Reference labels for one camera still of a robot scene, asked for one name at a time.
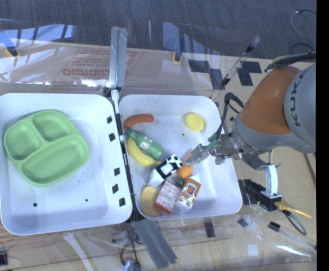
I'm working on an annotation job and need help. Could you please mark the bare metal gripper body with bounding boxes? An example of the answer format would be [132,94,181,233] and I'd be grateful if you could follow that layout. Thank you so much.
[209,133,243,165]

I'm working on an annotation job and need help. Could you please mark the green plastic bottle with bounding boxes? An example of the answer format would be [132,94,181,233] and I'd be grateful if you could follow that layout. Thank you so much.
[124,128,165,160]

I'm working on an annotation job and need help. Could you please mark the yellow toy lemon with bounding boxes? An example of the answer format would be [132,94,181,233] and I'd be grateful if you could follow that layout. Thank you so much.
[185,112,206,132]

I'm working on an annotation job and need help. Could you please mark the orange and white carton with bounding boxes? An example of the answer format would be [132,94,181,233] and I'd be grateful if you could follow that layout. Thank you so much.
[153,179,182,215]

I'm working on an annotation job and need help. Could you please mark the brown cardboard board red print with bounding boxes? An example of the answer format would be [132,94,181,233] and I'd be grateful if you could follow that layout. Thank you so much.
[0,41,317,269]

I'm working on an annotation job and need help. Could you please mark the black and white cow-print carton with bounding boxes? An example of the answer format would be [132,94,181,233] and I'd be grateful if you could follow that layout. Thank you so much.
[148,154,183,189]

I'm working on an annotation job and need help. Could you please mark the green divided plate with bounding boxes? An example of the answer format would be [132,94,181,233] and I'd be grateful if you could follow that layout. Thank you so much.
[2,108,90,187]

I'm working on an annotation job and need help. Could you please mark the yellow banana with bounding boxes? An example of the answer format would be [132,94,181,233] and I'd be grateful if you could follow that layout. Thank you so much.
[126,137,162,168]

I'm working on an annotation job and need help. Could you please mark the red-brown toy sausage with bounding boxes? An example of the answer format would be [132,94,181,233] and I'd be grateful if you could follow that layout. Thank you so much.
[123,113,155,129]

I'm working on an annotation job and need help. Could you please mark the black cylinder on white bracket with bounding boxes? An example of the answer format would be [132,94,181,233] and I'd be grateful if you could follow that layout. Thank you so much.
[241,151,283,212]

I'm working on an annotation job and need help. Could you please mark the white and brown carton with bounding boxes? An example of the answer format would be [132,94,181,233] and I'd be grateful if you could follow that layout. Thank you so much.
[175,173,202,215]

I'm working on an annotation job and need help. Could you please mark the yellow round biscuit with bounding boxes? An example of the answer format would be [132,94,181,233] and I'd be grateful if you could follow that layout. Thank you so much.
[140,185,162,217]

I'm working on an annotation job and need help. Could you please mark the white plastic tray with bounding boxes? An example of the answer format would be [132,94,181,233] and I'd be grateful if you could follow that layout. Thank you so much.
[0,92,133,236]
[118,94,243,221]

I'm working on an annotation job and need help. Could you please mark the orange carrot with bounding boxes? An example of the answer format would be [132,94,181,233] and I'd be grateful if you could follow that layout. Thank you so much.
[175,152,194,187]

